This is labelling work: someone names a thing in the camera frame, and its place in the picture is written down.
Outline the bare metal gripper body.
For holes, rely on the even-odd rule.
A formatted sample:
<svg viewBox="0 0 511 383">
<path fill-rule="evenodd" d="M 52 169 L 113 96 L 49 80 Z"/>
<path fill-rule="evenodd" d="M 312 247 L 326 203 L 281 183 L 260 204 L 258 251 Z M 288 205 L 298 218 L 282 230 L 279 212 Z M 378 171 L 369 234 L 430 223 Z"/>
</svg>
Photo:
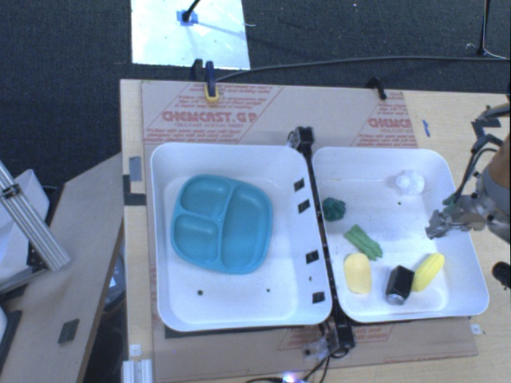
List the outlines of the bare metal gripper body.
<svg viewBox="0 0 511 383">
<path fill-rule="evenodd" d="M 443 219 L 448 228 L 461 231 L 480 231 L 487 227 L 492 231 L 499 228 L 499 207 L 482 194 L 452 194 L 443 201 Z"/>
</svg>

